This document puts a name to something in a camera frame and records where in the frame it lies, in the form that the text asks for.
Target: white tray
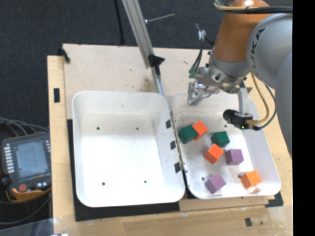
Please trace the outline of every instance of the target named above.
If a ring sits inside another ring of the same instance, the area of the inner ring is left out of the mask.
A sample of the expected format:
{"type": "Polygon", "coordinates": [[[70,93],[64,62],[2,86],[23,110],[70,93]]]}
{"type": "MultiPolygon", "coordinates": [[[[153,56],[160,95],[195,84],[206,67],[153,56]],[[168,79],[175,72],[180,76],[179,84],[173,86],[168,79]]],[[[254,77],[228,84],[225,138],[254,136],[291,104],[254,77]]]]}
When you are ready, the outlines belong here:
{"type": "MultiPolygon", "coordinates": [[[[189,106],[187,94],[181,93],[170,98],[170,106],[177,132],[200,120],[209,129],[203,138],[185,145],[178,139],[188,188],[194,196],[200,199],[272,196],[280,191],[280,178],[263,130],[240,130],[232,124],[227,124],[223,119],[222,115],[226,109],[239,110],[236,94],[221,91],[196,106],[189,106]],[[223,148],[224,151],[230,148],[242,150],[244,161],[240,165],[228,166],[225,155],[215,164],[209,163],[203,157],[212,145],[211,136],[221,131],[226,131],[230,139],[230,143],[223,148]],[[239,176],[252,170],[258,171],[262,182],[256,187],[245,189],[239,176]],[[222,176],[226,185],[211,194],[204,182],[216,173],[222,176]]],[[[250,113],[254,115],[254,119],[259,119],[257,109],[251,100],[250,113]]]]}
{"type": "Polygon", "coordinates": [[[76,193],[83,204],[130,206],[183,197],[170,108],[160,94],[82,91],[73,98],[72,117],[76,193]]]}

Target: metal pole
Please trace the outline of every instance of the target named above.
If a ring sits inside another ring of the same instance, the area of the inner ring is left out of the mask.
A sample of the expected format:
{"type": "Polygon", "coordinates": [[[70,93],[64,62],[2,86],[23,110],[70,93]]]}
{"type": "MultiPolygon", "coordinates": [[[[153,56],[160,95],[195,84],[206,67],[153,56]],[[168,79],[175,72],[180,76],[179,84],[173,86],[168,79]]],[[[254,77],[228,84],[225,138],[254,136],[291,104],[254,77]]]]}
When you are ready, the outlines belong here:
{"type": "Polygon", "coordinates": [[[157,69],[152,68],[149,61],[149,56],[154,55],[151,40],[148,34],[145,20],[142,15],[142,11],[138,0],[122,0],[134,37],[142,55],[142,59],[146,68],[151,68],[153,80],[156,86],[156,90],[161,95],[165,96],[164,89],[161,81],[161,76],[157,73],[157,69]]]}

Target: dark gray carpet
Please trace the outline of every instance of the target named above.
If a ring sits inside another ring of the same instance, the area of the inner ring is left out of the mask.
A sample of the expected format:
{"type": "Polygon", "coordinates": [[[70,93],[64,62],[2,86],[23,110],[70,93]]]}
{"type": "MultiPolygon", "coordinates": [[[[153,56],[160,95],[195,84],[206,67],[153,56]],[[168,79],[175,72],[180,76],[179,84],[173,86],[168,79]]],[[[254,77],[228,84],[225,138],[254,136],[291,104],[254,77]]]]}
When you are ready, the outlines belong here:
{"type": "MultiPolygon", "coordinates": [[[[293,6],[293,0],[265,1],[293,6]]],[[[135,46],[122,2],[118,2],[126,45],[135,46]]],[[[215,40],[223,16],[214,8],[214,0],[139,2],[148,20],[175,13],[148,24],[154,47],[198,49],[194,24],[215,40]]],[[[49,125],[46,57],[57,55],[63,43],[118,45],[120,32],[113,0],[0,0],[0,117],[49,125]]],[[[0,131],[0,138],[5,136],[0,131]]],[[[8,214],[15,219],[16,210],[0,205],[0,221],[8,220],[8,214]]],[[[26,214],[23,207],[19,211],[26,214]]]]}

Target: cube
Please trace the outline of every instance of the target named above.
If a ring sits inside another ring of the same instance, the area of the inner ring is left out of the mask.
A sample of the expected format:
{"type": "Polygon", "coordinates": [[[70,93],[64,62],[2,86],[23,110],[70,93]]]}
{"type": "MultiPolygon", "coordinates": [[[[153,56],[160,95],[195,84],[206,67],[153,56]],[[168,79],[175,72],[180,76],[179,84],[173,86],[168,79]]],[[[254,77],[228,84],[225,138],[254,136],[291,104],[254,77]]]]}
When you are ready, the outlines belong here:
{"type": "Polygon", "coordinates": [[[215,174],[213,177],[209,178],[205,182],[205,186],[208,188],[211,194],[214,194],[216,191],[218,191],[225,185],[226,185],[226,182],[224,181],[224,179],[221,177],[219,173],[215,174]]]}
{"type": "Polygon", "coordinates": [[[244,161],[241,149],[232,148],[225,153],[227,165],[239,165],[244,161]]]}
{"type": "Polygon", "coordinates": [[[224,150],[218,145],[213,144],[210,149],[203,155],[211,164],[214,164],[224,154],[224,150]]]}
{"type": "Polygon", "coordinates": [[[230,142],[225,131],[214,133],[211,137],[211,141],[212,143],[217,144],[221,148],[225,147],[230,142]]]}
{"type": "Polygon", "coordinates": [[[192,127],[196,130],[197,136],[194,138],[196,141],[208,132],[208,128],[202,121],[196,122],[192,127]]]}
{"type": "Polygon", "coordinates": [[[186,144],[186,143],[192,141],[197,135],[198,135],[198,133],[192,127],[192,125],[188,125],[188,126],[182,128],[178,132],[178,136],[181,139],[181,141],[183,142],[183,144],[186,144]]]}
{"type": "Polygon", "coordinates": [[[245,189],[256,186],[261,182],[261,178],[256,170],[246,172],[241,176],[241,181],[245,187],[245,189]]]}

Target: yellow cable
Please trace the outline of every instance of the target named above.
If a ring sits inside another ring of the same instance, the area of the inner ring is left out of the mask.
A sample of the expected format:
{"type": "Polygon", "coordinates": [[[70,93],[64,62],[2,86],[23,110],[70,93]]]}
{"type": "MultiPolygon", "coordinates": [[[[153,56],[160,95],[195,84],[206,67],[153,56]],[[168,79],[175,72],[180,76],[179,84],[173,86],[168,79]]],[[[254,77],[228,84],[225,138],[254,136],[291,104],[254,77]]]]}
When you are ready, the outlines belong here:
{"type": "Polygon", "coordinates": [[[255,84],[255,87],[257,88],[257,91],[258,91],[258,93],[260,95],[260,98],[264,102],[264,105],[265,105],[265,108],[266,108],[266,112],[267,112],[264,119],[261,119],[261,120],[246,120],[245,121],[250,127],[253,127],[255,125],[258,125],[258,124],[261,124],[261,123],[265,122],[268,119],[268,117],[269,117],[269,107],[268,107],[267,101],[265,100],[264,96],[262,95],[262,93],[261,93],[261,91],[259,89],[259,86],[257,84],[257,80],[256,80],[255,76],[253,75],[253,73],[251,73],[251,75],[252,75],[252,80],[253,80],[253,82],[255,84]]]}
{"type": "Polygon", "coordinates": [[[215,8],[217,8],[219,10],[245,10],[245,9],[259,8],[259,7],[220,6],[216,2],[214,4],[215,4],[215,8]]]}

